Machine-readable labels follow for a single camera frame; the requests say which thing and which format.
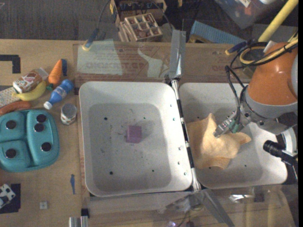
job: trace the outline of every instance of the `purple cube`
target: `purple cube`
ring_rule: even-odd
[[[126,142],[128,143],[139,143],[142,138],[141,126],[127,126]]]

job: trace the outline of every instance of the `cardboard box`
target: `cardboard box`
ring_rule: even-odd
[[[151,13],[125,18],[127,36],[134,42],[160,41],[162,31]]]
[[[162,11],[155,8],[155,2]],[[125,17],[136,16],[139,14],[152,13],[157,22],[160,22],[163,18],[167,6],[164,0],[111,0],[110,11],[113,16],[116,27],[119,27],[119,23],[124,21]]]
[[[259,19],[281,6],[282,0],[214,0],[241,28],[253,25]]]

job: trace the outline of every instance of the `toy banana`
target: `toy banana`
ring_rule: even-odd
[[[27,93],[13,93],[13,96],[17,96],[22,101],[33,101],[42,96],[46,90],[46,82],[40,82],[37,87]]]

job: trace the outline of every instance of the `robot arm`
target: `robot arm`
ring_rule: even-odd
[[[287,43],[277,43],[269,49],[267,54],[286,45]],[[276,119],[283,114],[297,112],[297,84],[297,48],[257,66],[251,82],[241,92],[240,112],[238,109],[218,125],[214,136],[218,138],[228,132],[239,132],[250,122],[255,122],[260,128],[276,135],[293,127],[293,125],[278,123]]]

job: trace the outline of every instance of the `yellow cloth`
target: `yellow cloth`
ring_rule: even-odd
[[[206,119],[187,123],[187,132],[195,167],[217,166],[226,169],[230,159],[235,158],[240,145],[251,141],[244,133],[227,133],[217,138],[213,132],[217,128],[212,113]]]

